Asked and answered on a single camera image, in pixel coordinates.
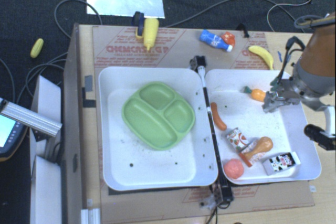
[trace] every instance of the blue bottle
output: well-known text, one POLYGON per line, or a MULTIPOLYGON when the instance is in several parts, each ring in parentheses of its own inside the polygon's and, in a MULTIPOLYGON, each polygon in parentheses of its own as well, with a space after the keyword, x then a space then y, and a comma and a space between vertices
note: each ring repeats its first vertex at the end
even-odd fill
POLYGON ((202 31, 199 39, 214 48, 225 49, 227 52, 232 51, 233 48, 232 45, 225 43, 220 36, 212 34, 205 29, 202 31))

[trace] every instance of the pink ball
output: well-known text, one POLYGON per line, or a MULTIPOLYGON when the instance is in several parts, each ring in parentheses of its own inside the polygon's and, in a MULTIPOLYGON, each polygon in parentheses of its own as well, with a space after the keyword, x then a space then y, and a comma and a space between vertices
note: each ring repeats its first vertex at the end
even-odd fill
POLYGON ((231 159, 224 165, 225 174, 233 179, 237 179, 244 173, 244 167, 239 159, 231 159))

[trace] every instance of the can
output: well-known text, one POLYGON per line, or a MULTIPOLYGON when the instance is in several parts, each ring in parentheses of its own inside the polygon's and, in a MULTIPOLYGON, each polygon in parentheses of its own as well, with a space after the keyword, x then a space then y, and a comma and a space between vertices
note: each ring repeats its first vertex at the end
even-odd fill
POLYGON ((238 128, 234 128, 229 132, 226 138, 237 152, 243 151, 249 144, 249 141, 242 135, 242 132, 238 128))

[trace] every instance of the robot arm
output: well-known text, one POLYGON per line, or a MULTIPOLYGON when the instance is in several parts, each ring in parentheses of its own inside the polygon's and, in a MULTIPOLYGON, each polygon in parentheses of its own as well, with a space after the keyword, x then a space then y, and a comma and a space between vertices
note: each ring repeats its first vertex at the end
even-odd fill
POLYGON ((282 70, 271 82, 272 88, 266 93, 263 110, 273 112, 282 105, 302 102, 315 111, 323 111, 326 128, 307 125, 304 133, 326 150, 335 150, 335 107, 323 104, 322 96, 335 91, 335 13, 324 19, 304 22, 316 28, 307 46, 297 37, 286 44, 286 55, 282 70), (292 76, 282 77, 292 45, 297 43, 303 51, 294 65, 292 76))

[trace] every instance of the green plate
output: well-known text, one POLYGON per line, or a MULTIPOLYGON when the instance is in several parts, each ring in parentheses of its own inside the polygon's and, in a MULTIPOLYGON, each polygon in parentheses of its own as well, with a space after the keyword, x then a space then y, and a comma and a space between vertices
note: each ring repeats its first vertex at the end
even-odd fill
POLYGON ((168 150, 190 131, 195 113, 174 89, 151 82, 134 93, 122 107, 126 125, 156 150, 168 150))

